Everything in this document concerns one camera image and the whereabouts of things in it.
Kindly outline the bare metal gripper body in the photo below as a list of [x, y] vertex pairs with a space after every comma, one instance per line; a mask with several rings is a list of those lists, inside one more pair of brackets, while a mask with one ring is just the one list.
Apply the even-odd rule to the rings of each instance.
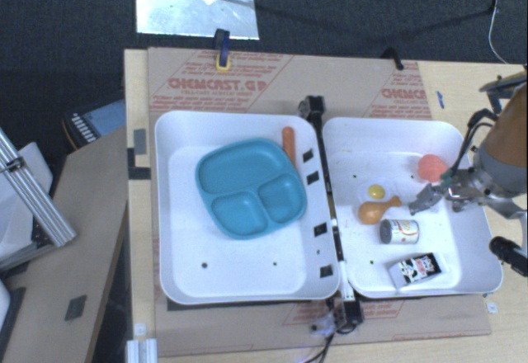
[[456, 172], [450, 169], [443, 175], [443, 191], [454, 212], [461, 212], [470, 205], [480, 205], [505, 219], [516, 219], [527, 211], [513, 200], [524, 191], [504, 188], [483, 169], [458, 169]]

